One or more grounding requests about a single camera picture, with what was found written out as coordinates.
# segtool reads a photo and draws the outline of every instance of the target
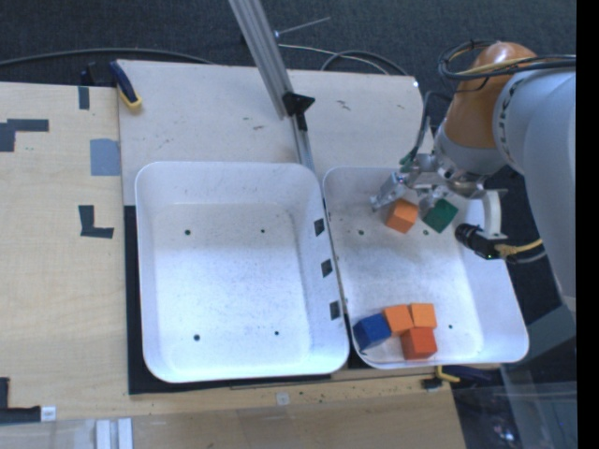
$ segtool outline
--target black hole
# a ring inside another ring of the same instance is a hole
[[[316,233],[316,235],[320,235],[323,231],[325,230],[325,220],[323,220],[322,218],[319,220],[316,220],[314,222],[314,232]]]
[[[339,304],[339,301],[333,301],[330,303],[329,310],[330,319],[337,319],[339,316],[341,316],[341,305]]]
[[[322,263],[320,268],[322,269],[323,278],[326,278],[330,273],[333,272],[333,264],[330,262],[330,259]]]

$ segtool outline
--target cube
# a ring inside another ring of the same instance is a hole
[[[391,336],[391,329],[380,312],[360,319],[354,324],[354,338],[360,350],[376,346]]]
[[[403,357],[427,359],[437,352],[437,341],[432,327],[413,327],[400,336]]]
[[[395,201],[385,224],[400,233],[407,233],[416,222],[418,206],[400,198]]]
[[[408,329],[414,327],[412,315],[407,304],[398,304],[383,309],[383,315],[389,324],[393,336],[401,336]]]
[[[449,226],[456,214],[458,214],[458,209],[455,206],[446,199],[440,199],[434,207],[422,217],[422,221],[437,233],[442,233],[443,230]]]
[[[412,316],[414,327],[437,327],[437,317],[432,303],[410,304],[410,315]]]

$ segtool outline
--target metal rod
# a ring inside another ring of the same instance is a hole
[[[289,116],[285,108],[284,95],[292,94],[293,87],[262,3],[260,0],[228,0],[228,2],[279,117],[283,119]],[[303,118],[303,115],[291,115],[291,117],[299,162],[314,171],[308,133],[300,128],[298,122],[298,118]]]

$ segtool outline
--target cable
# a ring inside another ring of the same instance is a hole
[[[335,61],[338,60],[339,58],[344,58],[350,55],[360,55],[360,56],[367,56],[369,58],[373,58],[375,60],[379,60],[387,65],[389,65],[391,68],[393,68],[395,71],[399,72],[401,75],[408,75],[408,73],[401,68],[399,65],[397,65],[394,62],[391,62],[390,60],[388,60],[387,58],[385,58],[384,56],[378,55],[376,53],[371,53],[370,51],[362,51],[362,50],[347,50],[347,51],[339,51],[337,53],[334,53],[330,58],[328,58],[328,60],[320,67],[321,70],[327,70],[329,69],[330,65]]]
[[[537,246],[541,246],[541,244],[543,244],[543,240],[539,238],[536,241],[533,241],[532,243],[524,244],[522,246],[511,246],[509,244],[496,244],[495,250],[497,250],[497,252],[499,252],[499,255],[501,257],[507,257],[507,256],[513,256],[514,254],[529,251],[533,248],[536,248]]]
[[[161,55],[178,58],[194,63],[201,63],[206,65],[214,65],[213,62],[199,58],[193,55],[185,53],[178,53],[176,51],[164,51],[164,50],[153,50],[153,49],[131,49],[131,48],[98,48],[98,49],[84,49],[84,50],[67,50],[67,51],[55,51],[52,53],[41,53],[39,55],[24,56],[21,58],[13,58],[11,60],[4,60],[0,62],[0,67],[20,65],[32,62],[39,62],[42,60],[51,60],[54,58],[65,58],[78,55],[89,55],[89,54],[102,54],[102,53],[135,53],[135,54],[148,54],[148,55]]]
[[[302,23],[301,25],[292,26],[291,28],[285,28],[284,30],[274,31],[274,37],[279,38],[281,35],[288,34],[290,32],[296,32],[297,30],[301,30],[302,28],[307,28],[309,26],[318,25],[322,22],[327,22],[330,20],[330,17],[325,17],[324,19],[314,20],[313,22]]]
[[[460,382],[460,378],[458,376],[454,376],[453,374],[447,374],[443,372],[443,366],[435,366],[434,375],[438,377],[440,380],[447,381],[448,383]]]
[[[414,146],[414,148],[412,148],[412,150],[410,150],[408,154],[406,154],[400,160],[401,165],[406,165],[413,162],[414,158],[416,158],[418,150],[420,150],[420,146],[422,145],[422,141],[424,140],[424,136],[426,135],[426,129],[429,126],[429,102],[431,96],[437,96],[439,98],[444,99],[447,102],[451,101],[451,96],[439,92],[429,91],[424,94],[424,98],[422,99],[422,118],[420,119],[420,128],[418,129],[418,134],[416,137],[416,145]]]
[[[547,256],[547,252],[545,252],[544,250],[541,253],[528,258],[516,258],[515,256],[507,256],[505,262],[509,263],[510,265],[526,265],[528,263],[534,263],[535,261],[539,261],[540,259],[543,259],[545,256]]]
[[[496,40],[470,40],[442,52],[437,62],[439,73],[447,79],[464,81],[513,75],[523,71],[576,67],[577,64],[575,55],[550,54],[482,65],[461,72],[454,72],[449,69],[449,63],[456,57],[469,51],[484,49],[495,43],[497,43]]]
[[[315,49],[315,48],[312,48],[312,47],[302,47],[301,45],[287,45],[287,44],[279,43],[279,47],[282,47],[284,49],[316,51],[318,53],[325,53],[326,55],[337,55],[337,54],[339,54],[339,53],[337,53],[335,51]],[[363,58],[357,58],[355,56],[344,56],[343,58],[346,58],[348,60],[354,60],[354,61],[357,61],[357,62],[362,62],[363,64],[371,65],[374,68],[376,68],[377,70],[379,70],[381,73],[384,73],[385,75],[389,74],[389,72],[386,71],[382,66],[377,65],[375,62],[371,62],[370,60],[365,60]]]

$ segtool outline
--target wooden block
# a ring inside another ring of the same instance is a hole
[[[391,330],[383,314],[377,313],[360,319],[353,326],[354,338],[359,349],[364,351],[391,337]]]
[[[387,319],[393,336],[401,336],[408,329],[414,327],[412,315],[407,304],[398,304],[384,308],[383,315]]]
[[[407,233],[416,222],[418,206],[405,199],[398,199],[393,204],[385,224],[401,233]]]
[[[437,352],[432,327],[413,327],[400,336],[405,359],[426,359]]]
[[[414,327],[437,327],[437,317],[432,303],[412,303],[410,304],[410,314]]]

